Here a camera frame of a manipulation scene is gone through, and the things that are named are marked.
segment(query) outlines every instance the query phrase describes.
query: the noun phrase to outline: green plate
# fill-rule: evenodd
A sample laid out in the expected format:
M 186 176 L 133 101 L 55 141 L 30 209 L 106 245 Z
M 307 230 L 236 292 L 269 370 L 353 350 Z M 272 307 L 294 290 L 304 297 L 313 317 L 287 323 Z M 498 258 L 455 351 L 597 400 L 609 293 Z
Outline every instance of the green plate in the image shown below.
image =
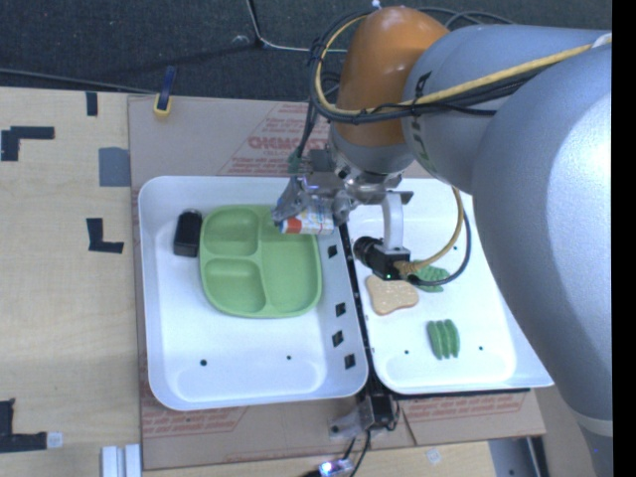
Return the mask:
M 316 237 L 282 234 L 267 206 L 231 205 L 210 212 L 201 227 L 199 262 L 208 300 L 228 314 L 298 316 L 320 300 Z

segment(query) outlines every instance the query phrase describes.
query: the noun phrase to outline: piece of bread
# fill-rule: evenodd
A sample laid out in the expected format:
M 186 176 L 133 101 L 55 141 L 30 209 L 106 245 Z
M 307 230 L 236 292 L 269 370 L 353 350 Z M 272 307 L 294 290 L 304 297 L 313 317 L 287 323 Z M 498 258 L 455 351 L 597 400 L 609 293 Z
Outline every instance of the piece of bread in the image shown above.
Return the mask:
M 370 275 L 366 284 L 371 305 L 380 315 L 393 313 L 403 307 L 412 307 L 419 300 L 417 290 L 406 281 L 383 281 L 376 275 Z

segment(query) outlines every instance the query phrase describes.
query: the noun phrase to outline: cardboard box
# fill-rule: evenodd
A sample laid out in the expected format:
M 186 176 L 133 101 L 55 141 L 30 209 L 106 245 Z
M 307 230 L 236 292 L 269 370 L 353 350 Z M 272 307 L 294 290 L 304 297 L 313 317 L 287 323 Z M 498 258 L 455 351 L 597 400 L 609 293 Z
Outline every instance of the cardboard box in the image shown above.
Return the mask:
M 166 408 L 150 391 L 139 190 L 163 175 L 284 177 L 306 110 L 300 102 L 174 97 L 170 115 L 158 118 L 153 100 L 131 96 L 128 102 L 144 469 L 342 454 L 350 439 L 334 437 L 330 421 L 352 411 L 355 397 L 182 412 Z M 322 148 L 327 131 L 320 119 L 308 147 Z M 406 175 L 428 176 L 416 164 Z M 378 433 L 372 450 L 545 433 L 532 391 L 409 398 L 399 404 L 397 428 Z

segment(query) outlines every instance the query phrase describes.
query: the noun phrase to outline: black tape marking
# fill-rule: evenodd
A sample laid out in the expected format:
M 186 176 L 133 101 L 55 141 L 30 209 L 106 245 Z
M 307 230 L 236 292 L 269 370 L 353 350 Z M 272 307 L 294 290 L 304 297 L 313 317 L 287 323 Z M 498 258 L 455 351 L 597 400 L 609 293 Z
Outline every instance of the black tape marking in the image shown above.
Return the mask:
M 46 431 L 36 434 L 13 433 L 13 405 L 15 402 L 14 399 L 0 401 L 0 452 L 46 449 L 48 438 Z
M 55 127 L 12 126 L 2 131 L 0 161 L 17 161 L 21 139 L 53 139 Z
M 0 161 L 17 161 L 20 151 L 20 140 L 11 131 L 2 131 Z
M 88 91 L 86 93 L 86 115 L 88 116 L 97 116 L 97 92 L 96 91 Z
M 99 186 L 130 187 L 130 156 L 118 147 L 99 149 Z
M 95 250 L 99 252 L 116 252 L 119 254 L 123 253 L 123 242 L 103 241 L 102 218 L 88 218 L 86 219 L 86 226 L 88 227 L 88 238 L 90 240 L 88 250 Z
M 28 127 L 25 125 L 11 126 L 11 133 L 19 139 L 53 139 L 56 137 L 55 127 Z

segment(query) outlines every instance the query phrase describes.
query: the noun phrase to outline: black carpet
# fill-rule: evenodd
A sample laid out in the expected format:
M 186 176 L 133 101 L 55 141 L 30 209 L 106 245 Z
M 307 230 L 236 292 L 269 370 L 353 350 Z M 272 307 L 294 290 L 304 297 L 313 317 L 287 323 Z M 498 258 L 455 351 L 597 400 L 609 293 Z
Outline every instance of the black carpet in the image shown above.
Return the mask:
M 372 1 L 252 0 L 261 37 L 281 50 L 258 40 L 245 0 L 0 0 L 0 85 L 116 89 L 27 76 L 36 73 L 156 91 L 175 66 L 176 94 L 300 100 L 307 54 L 293 50 Z M 529 25 L 612 28 L 612 0 L 379 1 Z M 450 12 L 431 14 L 443 22 Z

